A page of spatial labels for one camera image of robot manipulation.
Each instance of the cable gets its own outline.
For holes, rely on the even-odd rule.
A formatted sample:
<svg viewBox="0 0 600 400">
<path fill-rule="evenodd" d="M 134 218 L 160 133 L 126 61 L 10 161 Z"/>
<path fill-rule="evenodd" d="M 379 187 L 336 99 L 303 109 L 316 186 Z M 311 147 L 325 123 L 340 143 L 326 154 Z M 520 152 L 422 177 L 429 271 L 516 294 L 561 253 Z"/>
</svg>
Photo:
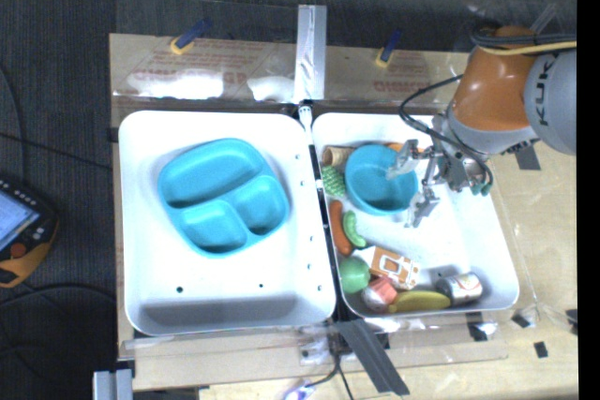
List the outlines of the cable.
<svg viewBox="0 0 600 400">
<path fill-rule="evenodd" d="M 334 358 L 333 370 L 331 372 L 329 372 L 329 374 L 326 377 L 321 378 L 320 380 L 317 380 L 317 381 L 313 381 L 312 383 L 309 383 L 306 387 L 307 388 L 316 387 L 317 385 L 321 385 L 322 383 L 325 383 L 325 382 L 331 380 L 340 371 L 340 364 L 341 364 L 341 359 L 339 358 L 339 355 L 336 355 Z"/>
<path fill-rule="evenodd" d="M 48 145 L 44 145 L 43 143 L 37 143 L 34 141 L 27 141 L 25 139 L 19 139 L 18 137 L 15 137 L 14 135 L 10 135 L 10 134 L 4 133 L 4 132 L 0 132 L 0 137 L 9 139 L 10 141 L 17 141 L 21 145 L 25 144 L 25 145 L 29 145 L 31 147 L 37 147 L 38 149 L 42 149 L 47 152 L 57 154 L 59 156 L 66 156 L 68 158 L 72 158 L 73 160 L 77 160 L 84 164 L 91 165 L 92 167 L 98 167 L 98 168 L 104 169 L 104 170 L 113 170 L 113 167 L 111 167 L 110 165 L 100 164 L 98 162 L 95 162 L 94 160 L 88 160 L 87 158 L 83 158 L 81 156 L 75 156 L 74 154 L 70 154 L 69 152 L 64 152 L 62 150 L 58 150 L 53 147 L 49 147 Z"/>
<path fill-rule="evenodd" d="M 21 116 L 19 115 L 19 109 L 17 107 L 17 101 L 15 99 L 15 94 L 12 91 L 12 87 L 10 86 L 10 83 L 8 83 L 7 76 L 4 74 L 4 71 L 2 70 L 2 68 L 0 68 L 0 79 L 2 80 L 2 83 L 7 88 L 8 98 L 10 99 L 10 103 L 12 104 L 12 109 L 14 110 L 15 119 L 17 122 L 17 132 L 18 132 L 18 138 L 16 138 L 16 140 L 21 141 L 23 139 L 23 123 L 21 120 Z M 25 147 L 24 147 L 24 143 L 21 143 L 21 180 L 23 180 L 24 178 L 25 178 Z"/>
<path fill-rule="evenodd" d="M 500 47 L 505 44 L 533 44 L 545 45 L 561 42 L 577 41 L 577 36 L 573 34 L 530 34 L 526 36 L 491 36 L 489 33 L 495 32 L 494 29 L 485 26 L 475 27 L 471 32 L 471 40 L 480 47 Z"/>
<path fill-rule="evenodd" d="M 531 47 L 523 47 L 521 49 L 492 49 L 490 47 L 480 47 L 487 53 L 494 55 L 525 55 L 527 53 L 544 53 L 576 49 L 578 46 L 576 41 L 572 42 L 557 42 L 553 44 L 534 45 Z"/>
<path fill-rule="evenodd" d="M 346 379 L 344 371 L 341 369 L 341 367 L 339 368 L 339 374 L 341 375 L 341 379 L 344 382 L 344 387 L 346 387 L 346 393 L 350 397 L 350 400 L 354 400 L 353 393 L 350 390 L 350 385 L 348 385 L 348 380 Z"/>
<path fill-rule="evenodd" d="M 46 293 L 51 292 L 51 291 L 54 292 L 54 291 L 83 290 L 86 292 L 93 293 L 93 294 L 97 295 L 99 298 L 109 301 L 110 304 L 115 304 L 115 299 L 113 298 L 112 295 L 109 295 L 108 293 L 106 293 L 100 289 L 96 289 L 94 287 L 89 287 L 89 286 L 85 286 L 85 285 L 60 284 L 60 285 L 47 286 L 47 287 L 43 287 L 43 288 L 39 288 L 39 289 L 35 289 L 34 287 L 31 287 L 31 286 L 25 284 L 24 282 L 22 282 L 21 285 L 24 285 L 25 287 L 30 289 L 30 291 L 25 294 L 21 294 L 12 299 L 2 302 L 0 304 L 0 312 L 4 308 L 14 307 L 16 304 L 25 302 L 30 298 L 41 297 L 44 301 L 49 303 L 54 309 L 56 309 L 62 315 L 66 316 L 68 319 L 70 319 L 69 314 L 62 307 L 60 307 L 52 299 L 48 298 L 45 295 Z M 59 381 L 56 381 L 54 378 L 49 378 L 49 377 L 45 376 L 44 374 L 40 373 L 34 367 L 34 365 L 31 364 L 23 356 L 23 350 L 42 350 L 42 351 L 49 352 L 51 357 L 54 358 L 54 361 L 61 360 L 60 357 L 54 355 L 54 352 L 47 346 L 41 345 L 41 344 L 39 344 L 39 345 L 38 344 L 13 344 L 10 339 L 10 336 L 8 335 L 7 330 L 5 329 L 4 325 L 1 322 L 0 322 L 0 336 L 3 337 L 5 339 L 5 342 L 7 343 L 6 348 L 0 349 L 0 358 L 14 356 L 16 359 L 19 360 L 20 364 L 26 370 L 28 370 L 33 376 L 41 379 L 42 381 L 48 383 L 49 385 L 52 385 L 55 388 L 67 389 L 67 390 L 72 390 L 72 391 L 87 391 L 88 390 L 88 387 L 82 387 L 82 386 L 78 386 L 78 385 L 74 385 L 74 384 L 69 384 L 67 382 L 59 382 Z"/>
<path fill-rule="evenodd" d="M 441 134 L 439 132 L 436 132 L 435 130 L 429 128 L 428 126 L 426 126 L 422 122 L 419 122 L 419 121 L 415 120 L 408 113 L 406 113 L 404 111 L 406 105 L 409 102 L 411 102 L 411 100 L 413 100 L 414 98 L 417 98 L 418 96 L 421 96 L 422 94 L 424 94 L 424 93 L 426 93 L 426 92 L 428 92 L 430 90 L 434 90 L 434 89 L 443 87 L 443 86 L 445 86 L 445 85 L 447 85 L 449 83 L 453 83 L 455 81 L 459 81 L 460 79 L 462 79 L 462 74 L 456 75 L 456 77 L 452 77 L 450 79 L 446 79 L 445 81 L 439 81 L 439 82 L 434 83 L 434 84 L 432 84 L 432 85 L 430 85 L 428 87 L 425 87 L 425 88 L 417 90 L 414 94 L 412 94 L 411 96 L 407 97 L 400 104 L 400 107 L 398 108 L 398 115 L 409 126 L 412 126 L 416 130 L 424 132 L 424 133 L 428 134 L 430 137 L 438 139 L 439 141 L 444 141 L 446 143 L 449 143 L 450 145 L 454 146 L 456 149 L 458 149 L 460 152 L 462 152 L 466 156 L 472 158 L 475 162 L 477 162 L 477 165 L 479 165 L 479 167 L 481 167 L 481 169 L 486 174 L 488 188 L 491 188 L 491 186 L 494 183 L 493 173 L 491 172 L 491 169 L 488 167 L 488 165 L 479 157 L 479 155 L 473 149 L 469 148 L 467 145 L 465 145 L 462 142 L 453 141 L 452 139 L 446 137 L 445 135 L 443 135 L 443 134 Z"/>
<path fill-rule="evenodd" d="M 23 302 L 24 300 L 26 300 L 29 297 L 36 297 L 38 295 L 43 296 L 44 293 L 49 292 L 49 291 L 67 291 L 67 290 L 87 291 L 90 293 L 94 293 L 99 297 L 104 298 L 105 300 L 111 302 L 112 304 L 116 303 L 116 300 L 114 299 L 114 297 L 112 295 L 110 295 L 109 293 L 106 293 L 100 289 L 96 289 L 95 287 L 90 287 L 87 285 L 80 285 L 80 284 L 58 284 L 58 285 L 49 285 L 47 287 L 40 287 L 39 289 L 33 289 L 33 290 L 29 291 L 28 293 L 19 295 L 18 297 L 12 298 L 10 300 L 5 300 L 0 304 L 0 311 L 2 311 L 3 308 L 7 308 L 11 305 Z"/>
<path fill-rule="evenodd" d="M 326 377 L 323 377 L 320 380 L 316 380 L 311 383 L 308 383 L 305 386 L 305 388 L 312 388 L 312 387 L 316 387 L 317 385 L 321 385 L 321 384 L 331 380 L 337 374 L 341 375 L 341 379 L 344 382 L 344 387 L 346 388 L 346 393 L 348 394 L 348 397 L 350 398 L 350 400 L 354 400 L 353 393 L 350 390 L 350 385 L 348 385 L 348 380 L 346 379 L 346 376 L 344 375 L 344 372 L 341 369 L 341 357 L 339 355 L 334 356 L 334 368 L 331 372 L 329 372 L 329 374 Z"/>
</svg>

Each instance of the blue bowl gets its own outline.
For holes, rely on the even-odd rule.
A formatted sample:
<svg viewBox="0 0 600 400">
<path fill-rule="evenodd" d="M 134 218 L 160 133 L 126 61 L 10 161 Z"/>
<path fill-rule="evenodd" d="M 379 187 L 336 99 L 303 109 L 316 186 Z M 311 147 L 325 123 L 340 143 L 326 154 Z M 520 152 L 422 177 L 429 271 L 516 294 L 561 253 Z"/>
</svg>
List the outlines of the blue bowl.
<svg viewBox="0 0 600 400">
<path fill-rule="evenodd" d="M 406 210 L 418 191 L 416 173 L 410 171 L 387 180 L 397 152 L 389 147 L 369 144 L 357 148 L 346 163 L 346 190 L 351 202 L 372 215 L 391 215 Z"/>
<path fill-rule="evenodd" d="M 169 162 L 158 177 L 158 194 L 181 236 L 206 257 L 256 244 L 290 212 L 276 175 L 239 139 L 210 141 Z"/>
</svg>

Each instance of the orange controller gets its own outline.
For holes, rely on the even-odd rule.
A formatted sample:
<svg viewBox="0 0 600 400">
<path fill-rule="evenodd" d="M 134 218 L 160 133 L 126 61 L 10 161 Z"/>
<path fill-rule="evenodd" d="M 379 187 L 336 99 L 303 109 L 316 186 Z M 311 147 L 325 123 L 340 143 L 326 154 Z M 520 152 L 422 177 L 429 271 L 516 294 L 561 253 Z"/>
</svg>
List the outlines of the orange controller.
<svg viewBox="0 0 600 400">
<path fill-rule="evenodd" d="M 57 226 L 57 215 L 45 200 L 0 173 L 0 287 L 15 287 L 37 268 Z"/>
</svg>

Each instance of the toy can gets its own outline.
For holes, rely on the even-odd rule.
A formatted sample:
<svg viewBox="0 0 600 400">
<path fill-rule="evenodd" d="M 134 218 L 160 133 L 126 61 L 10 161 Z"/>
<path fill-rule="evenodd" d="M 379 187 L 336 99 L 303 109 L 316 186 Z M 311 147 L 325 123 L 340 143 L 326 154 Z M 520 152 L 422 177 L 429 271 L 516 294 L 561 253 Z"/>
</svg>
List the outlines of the toy can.
<svg viewBox="0 0 600 400">
<path fill-rule="evenodd" d="M 448 297 L 452 306 L 463 305 L 481 297 L 483 287 L 479 277 L 473 272 L 441 278 L 435 285 L 436 290 Z"/>
</svg>

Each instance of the toy food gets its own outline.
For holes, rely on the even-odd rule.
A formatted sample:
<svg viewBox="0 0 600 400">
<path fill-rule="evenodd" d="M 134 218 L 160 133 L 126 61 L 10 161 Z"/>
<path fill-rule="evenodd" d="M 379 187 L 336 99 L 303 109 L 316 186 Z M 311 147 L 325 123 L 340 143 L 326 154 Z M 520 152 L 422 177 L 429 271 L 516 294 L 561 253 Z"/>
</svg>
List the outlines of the toy food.
<svg viewBox="0 0 600 400">
<path fill-rule="evenodd" d="M 352 210 L 346 212 L 342 218 L 342 226 L 348 240 L 357 248 L 367 246 L 365 238 L 356 231 L 356 213 Z"/>
<path fill-rule="evenodd" d="M 364 260 L 347 257 L 339 264 L 339 278 L 345 293 L 357 293 L 368 285 L 371 274 Z"/>
<path fill-rule="evenodd" d="M 355 250 L 353 255 L 364 260 L 373 275 L 388 277 L 396 289 L 410 290 L 417 284 L 420 265 L 396 252 L 371 246 Z"/>
<path fill-rule="evenodd" d="M 463 305 L 477 300 L 484 291 L 479 277 L 474 272 L 441 278 L 435 288 L 448 297 L 452 305 Z"/>
<path fill-rule="evenodd" d="M 327 165 L 322 168 L 322 186 L 325 192 L 334 197 L 343 197 L 346 195 L 346 184 L 344 176 L 339 173 L 335 167 Z"/>
<path fill-rule="evenodd" d="M 353 147 L 327 146 L 322 153 L 322 162 L 325 165 L 342 166 L 355 149 Z"/>
<path fill-rule="evenodd" d="M 400 292 L 387 307 L 391 314 L 421 310 L 441 310 L 450 306 L 450 299 L 437 291 L 412 290 Z"/>
<path fill-rule="evenodd" d="M 398 292 L 394 289 L 392 282 L 384 276 L 371 280 L 361 292 L 365 305 L 370 310 L 379 313 L 386 312 L 388 305 L 392 304 L 397 296 Z"/>
<path fill-rule="evenodd" d="M 354 247 L 344 232 L 342 209 L 343 204 L 340 200 L 329 202 L 329 218 L 331 220 L 331 235 L 334 239 L 334 245 L 341 255 L 348 257 L 353 252 Z"/>
</svg>

